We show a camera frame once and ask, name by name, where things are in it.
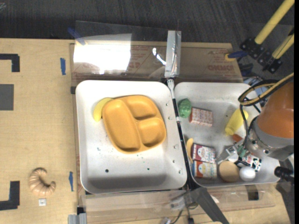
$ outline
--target orange divided plate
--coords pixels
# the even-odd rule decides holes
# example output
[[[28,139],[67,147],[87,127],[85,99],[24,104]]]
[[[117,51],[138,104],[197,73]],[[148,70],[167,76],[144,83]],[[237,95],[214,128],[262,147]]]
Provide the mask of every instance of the orange divided plate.
[[[108,136],[120,152],[145,151],[163,143],[166,138],[160,111],[146,96],[111,100],[104,106],[102,116]]]

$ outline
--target wooden table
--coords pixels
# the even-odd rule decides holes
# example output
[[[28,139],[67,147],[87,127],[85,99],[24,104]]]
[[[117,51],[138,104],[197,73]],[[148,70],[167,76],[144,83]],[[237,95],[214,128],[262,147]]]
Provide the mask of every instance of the wooden table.
[[[0,60],[0,84],[14,85],[14,110],[0,111],[0,200],[8,200],[10,181],[20,181],[18,209],[0,211],[0,223],[67,223],[77,212],[77,171],[70,72],[73,40],[0,39],[0,53],[20,56],[20,72],[11,72],[11,61]],[[62,74],[60,58],[66,61]],[[45,181],[57,184],[46,206],[28,188],[33,169],[43,167]],[[73,173],[74,191],[69,183]],[[275,206],[224,212],[230,223],[290,223],[283,199],[272,185]],[[196,223],[208,223],[206,214]],[[156,224],[160,219],[137,221]],[[180,218],[178,224],[187,223]]]

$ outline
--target coiled tan tube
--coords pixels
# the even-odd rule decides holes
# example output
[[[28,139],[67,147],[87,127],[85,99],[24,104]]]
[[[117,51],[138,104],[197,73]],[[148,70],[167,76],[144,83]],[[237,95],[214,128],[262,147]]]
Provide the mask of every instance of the coiled tan tube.
[[[51,182],[50,185],[48,185],[43,181],[43,177],[46,175],[47,171],[43,168],[37,168],[32,171],[29,177],[29,188],[34,195],[49,197],[55,191],[55,182]]]

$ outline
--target green plastic fruit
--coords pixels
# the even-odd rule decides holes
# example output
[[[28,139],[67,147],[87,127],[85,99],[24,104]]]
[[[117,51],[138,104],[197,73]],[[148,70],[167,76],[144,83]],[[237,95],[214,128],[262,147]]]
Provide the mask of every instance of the green plastic fruit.
[[[183,99],[178,104],[178,115],[182,118],[188,118],[191,114],[192,106],[188,99]]]

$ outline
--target yellow pole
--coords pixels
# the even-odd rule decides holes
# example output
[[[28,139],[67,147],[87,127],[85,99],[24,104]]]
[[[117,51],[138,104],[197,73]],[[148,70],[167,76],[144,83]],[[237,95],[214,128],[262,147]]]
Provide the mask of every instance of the yellow pole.
[[[280,20],[284,17],[284,15],[290,10],[290,8],[294,5],[295,0],[284,0],[277,11],[273,14],[264,28],[260,31],[260,33],[256,36],[255,42],[256,44],[262,44],[263,41],[267,38],[267,36],[271,33],[271,31],[276,27],[276,25],[280,22]]]
[[[295,34],[289,35],[279,47],[272,53],[272,57],[279,59],[293,44],[295,40]]]

